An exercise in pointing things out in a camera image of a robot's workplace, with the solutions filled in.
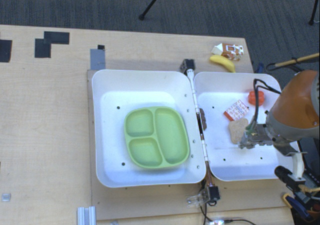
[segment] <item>green divided plate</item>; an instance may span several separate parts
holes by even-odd
[[[143,168],[165,168],[183,163],[189,153],[184,121],[172,108],[164,106],[131,111],[124,121],[129,155]]]

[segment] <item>yellow banana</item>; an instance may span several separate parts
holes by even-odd
[[[223,65],[230,72],[236,72],[234,63],[224,56],[212,55],[210,61]]]

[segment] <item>white tray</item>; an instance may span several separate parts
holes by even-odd
[[[261,79],[269,86],[281,90],[277,80],[267,74],[200,72],[195,76],[197,101],[203,109],[207,129],[203,132],[214,176],[223,181],[275,179],[275,168],[284,166],[293,170],[293,160],[280,154],[273,146],[256,145],[252,149],[240,149],[231,142],[229,120],[223,114],[237,100],[249,107],[245,115],[249,123],[255,106],[249,104],[248,95],[253,90],[254,79]],[[258,123],[266,122],[266,110],[270,110],[278,94],[264,92],[265,101],[259,107]],[[297,142],[291,145],[298,150]]]
[[[92,78],[96,174],[110,188],[194,184],[206,174],[196,111],[188,78],[174,71],[100,70]],[[124,121],[135,109],[166,106],[184,121],[190,155],[171,168],[145,169],[131,160]]]

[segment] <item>wooden stick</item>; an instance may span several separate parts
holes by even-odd
[[[300,62],[303,62],[303,61],[307,61],[307,60],[310,60],[310,59],[314,59],[314,58],[317,58],[317,57],[319,57],[319,53],[314,53],[314,54],[310,54],[310,55],[307,55],[307,56],[300,57],[298,59],[291,59],[291,60],[287,60],[287,61],[284,61],[284,62],[279,62],[279,63],[274,64],[274,66],[275,67],[287,66],[287,65],[291,65],[291,64],[296,64],[296,63],[300,63]]]

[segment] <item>wooden tabletop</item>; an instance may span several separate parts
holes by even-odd
[[[69,44],[52,44],[51,58],[35,58],[35,39],[43,39],[44,31],[68,32]],[[253,72],[243,38],[0,25],[0,40],[12,41],[10,62],[0,62],[0,194],[11,194],[10,201],[0,202],[0,224],[6,225],[75,225],[78,207],[96,205],[87,87],[90,49],[105,46],[108,69],[177,71],[183,59],[194,59],[195,72],[227,72],[209,57],[215,45],[229,43],[244,47],[236,71]],[[281,200],[287,189],[279,180],[216,184],[221,200],[208,210],[212,219],[294,224]],[[121,215],[122,208],[144,208],[150,187],[138,190],[142,196],[135,207],[106,189],[103,194],[112,198],[105,201],[117,212],[103,217],[97,208],[97,224],[200,225],[199,209],[171,207],[170,198],[185,198],[188,187],[172,186],[144,215],[133,211],[127,216]]]

